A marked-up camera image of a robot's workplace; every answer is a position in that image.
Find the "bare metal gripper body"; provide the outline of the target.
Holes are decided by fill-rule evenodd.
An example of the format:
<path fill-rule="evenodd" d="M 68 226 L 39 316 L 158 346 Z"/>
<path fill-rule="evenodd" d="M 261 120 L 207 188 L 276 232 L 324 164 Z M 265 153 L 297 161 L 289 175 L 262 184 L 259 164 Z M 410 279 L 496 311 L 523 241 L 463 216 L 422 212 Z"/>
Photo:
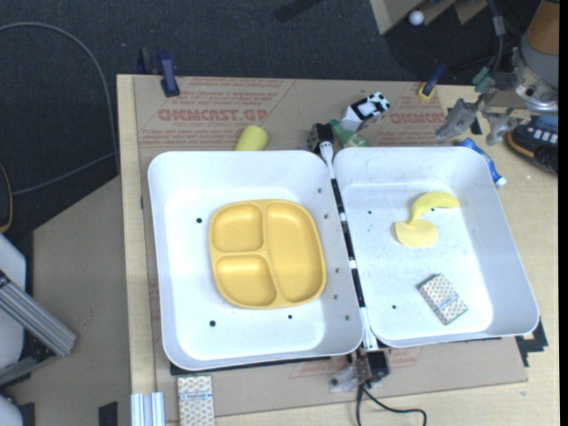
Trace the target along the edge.
<path fill-rule="evenodd" d="M 477 92 L 477 110 L 492 125 L 518 125 L 536 115 L 558 114 L 557 88 L 530 68 L 491 74 L 484 67 L 477 74 Z"/>

